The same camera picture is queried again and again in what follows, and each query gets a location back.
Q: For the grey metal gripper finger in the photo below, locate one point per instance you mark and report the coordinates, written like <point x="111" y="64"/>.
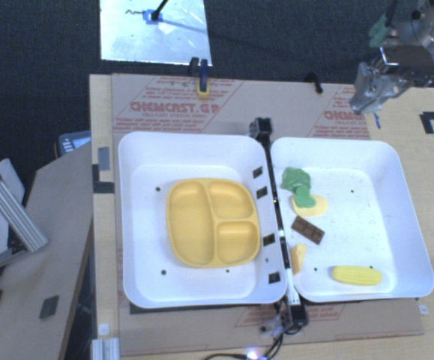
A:
<point x="394" y="87"/>
<point x="366" y="88"/>

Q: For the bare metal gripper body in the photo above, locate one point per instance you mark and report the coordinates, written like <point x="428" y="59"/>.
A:
<point x="422" y="51"/>

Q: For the green broccoli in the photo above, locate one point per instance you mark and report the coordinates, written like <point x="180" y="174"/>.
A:
<point x="295" y="180"/>

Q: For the yellow flat round slice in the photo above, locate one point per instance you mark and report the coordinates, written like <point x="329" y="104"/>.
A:
<point x="314" y="208"/>

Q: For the white plastic tray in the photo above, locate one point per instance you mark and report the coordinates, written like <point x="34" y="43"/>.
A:
<point x="363" y="223"/>
<point x="149" y="216"/>

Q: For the thin black and white rod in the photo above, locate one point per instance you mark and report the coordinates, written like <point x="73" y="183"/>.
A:
<point x="276" y="204"/>

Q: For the brown chocolate bar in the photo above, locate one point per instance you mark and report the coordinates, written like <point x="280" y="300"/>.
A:
<point x="308" y="230"/>

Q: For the yellow cheese wedge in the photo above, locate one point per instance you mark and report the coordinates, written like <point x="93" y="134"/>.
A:
<point x="298" y="258"/>

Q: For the yellow corn cob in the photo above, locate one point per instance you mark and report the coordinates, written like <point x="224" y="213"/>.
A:
<point x="357" y="275"/>

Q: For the brown cardboard board, red print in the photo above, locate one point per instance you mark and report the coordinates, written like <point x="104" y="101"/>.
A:
<point x="171" y="103"/>

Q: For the yellow divided plate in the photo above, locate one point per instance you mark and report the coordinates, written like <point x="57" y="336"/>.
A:
<point x="190" y="223"/>

